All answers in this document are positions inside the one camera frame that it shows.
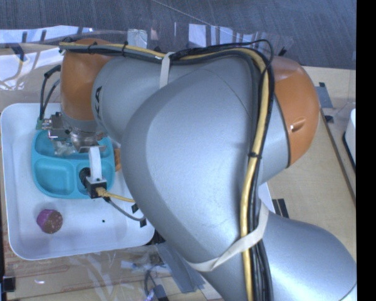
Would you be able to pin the blue divided plate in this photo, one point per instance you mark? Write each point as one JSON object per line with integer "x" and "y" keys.
{"x": 54, "y": 174}

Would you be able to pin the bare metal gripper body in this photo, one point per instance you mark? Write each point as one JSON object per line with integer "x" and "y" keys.
{"x": 83, "y": 141}

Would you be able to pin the white plastic tray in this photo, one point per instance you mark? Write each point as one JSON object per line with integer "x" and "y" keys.
{"x": 87, "y": 234}
{"x": 266, "y": 199}

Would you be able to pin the purple and brown cylinder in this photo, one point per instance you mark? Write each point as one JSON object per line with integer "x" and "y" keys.
{"x": 50, "y": 221}

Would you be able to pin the black cylinder on white bracket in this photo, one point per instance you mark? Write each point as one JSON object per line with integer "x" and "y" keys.
{"x": 94, "y": 185}

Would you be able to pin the orange toy food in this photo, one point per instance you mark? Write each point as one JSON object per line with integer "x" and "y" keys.
{"x": 117, "y": 161}

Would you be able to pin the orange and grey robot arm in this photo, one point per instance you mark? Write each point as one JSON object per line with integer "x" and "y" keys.
{"x": 191, "y": 152}

